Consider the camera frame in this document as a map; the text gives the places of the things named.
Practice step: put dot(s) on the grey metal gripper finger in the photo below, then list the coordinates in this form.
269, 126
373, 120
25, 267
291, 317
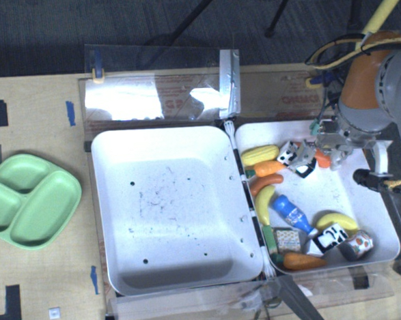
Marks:
339, 160
306, 153

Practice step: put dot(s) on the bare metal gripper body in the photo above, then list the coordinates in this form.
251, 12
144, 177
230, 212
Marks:
336, 138

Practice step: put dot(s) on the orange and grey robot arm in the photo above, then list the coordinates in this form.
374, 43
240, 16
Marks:
359, 83

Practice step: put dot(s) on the orange toy food piece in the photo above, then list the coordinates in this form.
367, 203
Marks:
323, 159

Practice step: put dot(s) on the black and white cow carton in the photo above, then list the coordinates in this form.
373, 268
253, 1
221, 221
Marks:
331, 239
287, 155

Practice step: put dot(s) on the white plastic tray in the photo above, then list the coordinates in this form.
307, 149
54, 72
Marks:
176, 209
329, 191

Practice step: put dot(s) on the small orange carrot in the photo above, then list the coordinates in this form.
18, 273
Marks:
269, 168

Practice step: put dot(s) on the yellow corn cob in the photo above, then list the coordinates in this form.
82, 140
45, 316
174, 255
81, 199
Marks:
260, 155

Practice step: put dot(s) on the orange sausage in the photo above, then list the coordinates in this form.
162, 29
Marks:
263, 183

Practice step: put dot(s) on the yellow banana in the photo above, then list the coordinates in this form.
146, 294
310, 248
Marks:
338, 221
263, 202

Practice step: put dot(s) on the blue bottle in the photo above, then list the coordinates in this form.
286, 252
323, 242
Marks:
291, 214

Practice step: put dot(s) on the can with orange print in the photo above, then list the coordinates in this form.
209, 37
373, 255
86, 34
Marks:
359, 245

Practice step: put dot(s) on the small patterned box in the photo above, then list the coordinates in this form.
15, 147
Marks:
287, 241

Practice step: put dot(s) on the green block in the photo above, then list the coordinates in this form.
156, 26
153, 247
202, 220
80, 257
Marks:
269, 240

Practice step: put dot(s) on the large orange carrot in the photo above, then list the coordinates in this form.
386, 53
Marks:
303, 261

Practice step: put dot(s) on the green divided plate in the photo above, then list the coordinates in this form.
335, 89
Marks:
36, 205

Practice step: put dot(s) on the small white square block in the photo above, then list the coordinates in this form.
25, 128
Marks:
54, 313

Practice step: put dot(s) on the black cylinder on white bracket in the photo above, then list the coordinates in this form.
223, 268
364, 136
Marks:
380, 158

